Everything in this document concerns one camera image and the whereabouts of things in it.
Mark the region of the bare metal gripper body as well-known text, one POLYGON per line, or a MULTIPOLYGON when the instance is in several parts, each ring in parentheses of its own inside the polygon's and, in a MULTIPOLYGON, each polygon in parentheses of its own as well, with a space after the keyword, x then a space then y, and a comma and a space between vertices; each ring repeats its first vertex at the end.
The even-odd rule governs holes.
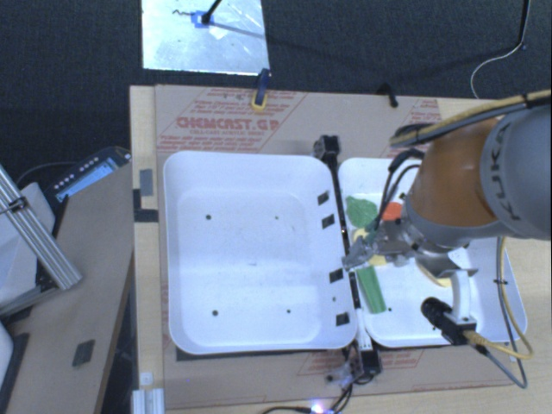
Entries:
POLYGON ((381 221, 373 242, 375 254, 397 267, 414 260, 421 267, 430 265, 429 241, 410 221, 402 218, 381 221))

